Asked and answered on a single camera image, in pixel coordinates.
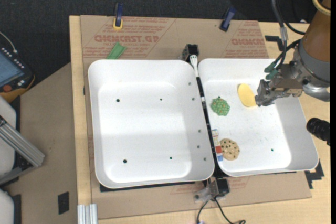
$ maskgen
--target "black bracket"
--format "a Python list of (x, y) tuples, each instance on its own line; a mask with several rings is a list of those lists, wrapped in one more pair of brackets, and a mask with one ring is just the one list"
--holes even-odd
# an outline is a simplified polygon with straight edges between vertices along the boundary
[(208, 182), (205, 188), (196, 192), (194, 195), (195, 202), (206, 202), (214, 197), (224, 197), (230, 192), (230, 187), (226, 178), (215, 178)]
[(223, 15), (222, 19), (224, 19), (219, 26), (220, 30), (227, 32), (230, 26), (230, 22), (232, 18), (235, 16), (237, 10), (234, 7), (230, 7), (227, 9), (226, 13)]
[(198, 56), (199, 50), (197, 44), (187, 44), (185, 45), (182, 55), (180, 56), (182, 61), (190, 62), (190, 55)]
[(276, 42), (278, 44), (278, 49), (280, 51), (283, 51), (283, 43), (281, 38), (279, 38), (278, 36), (265, 36), (265, 39), (269, 42)]
[(14, 224), (22, 223), (22, 213), (21, 213), (21, 195), (15, 195), (12, 197), (14, 202)]
[(313, 189), (313, 180), (321, 180), (324, 176), (321, 162), (319, 161), (318, 165), (315, 168), (315, 172), (311, 173), (310, 171), (305, 171), (306, 178), (310, 189)]
[(24, 157), (22, 157), (17, 152), (15, 152), (15, 155), (16, 155), (17, 166), (20, 167), (22, 169), (22, 171), (24, 171), (24, 170), (33, 166), (29, 161), (27, 161)]

